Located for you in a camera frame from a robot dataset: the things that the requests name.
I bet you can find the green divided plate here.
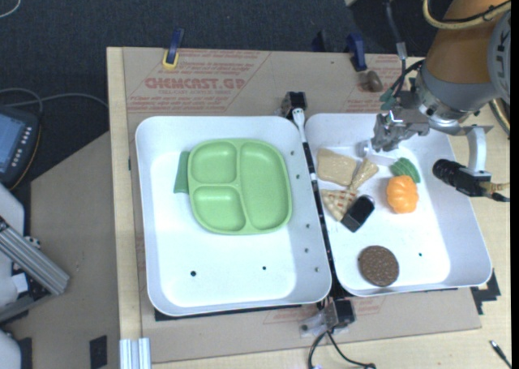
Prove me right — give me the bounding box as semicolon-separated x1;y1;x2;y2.
187;138;294;236

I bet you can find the beige bread slice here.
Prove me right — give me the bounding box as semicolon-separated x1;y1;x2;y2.
315;148;358;187

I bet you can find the beige pizza slice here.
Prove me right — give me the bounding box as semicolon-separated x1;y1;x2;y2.
320;188;358;223

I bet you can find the thin black and white rod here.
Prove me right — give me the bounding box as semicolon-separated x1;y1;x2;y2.
291;108;338;300

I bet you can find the white plastic tray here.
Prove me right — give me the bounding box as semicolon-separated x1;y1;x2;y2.
135;115;332;317
303;112;494;298

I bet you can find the orange carrot with green top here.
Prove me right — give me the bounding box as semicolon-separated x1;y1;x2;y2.
385;157;422;215

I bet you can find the small black bottle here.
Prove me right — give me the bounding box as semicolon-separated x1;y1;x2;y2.
341;195;376;234

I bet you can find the black cylinder on white bracket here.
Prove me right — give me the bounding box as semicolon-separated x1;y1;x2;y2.
431;124;495;198

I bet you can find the dark green flat piece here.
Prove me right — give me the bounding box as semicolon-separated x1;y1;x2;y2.
174;150;191;195

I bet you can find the brown rounded lump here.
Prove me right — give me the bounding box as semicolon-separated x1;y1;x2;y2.
358;70;384;93

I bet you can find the brown round biscuit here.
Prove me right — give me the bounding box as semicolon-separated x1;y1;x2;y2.
357;245;401;288

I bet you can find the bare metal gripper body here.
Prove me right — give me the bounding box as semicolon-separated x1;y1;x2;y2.
371;102;467;152

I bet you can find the beige waffle cone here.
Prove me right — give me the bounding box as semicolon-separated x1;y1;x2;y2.
347;157;380;192

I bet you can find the brown cardboard board red print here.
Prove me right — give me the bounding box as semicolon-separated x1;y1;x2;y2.
121;47;483;364

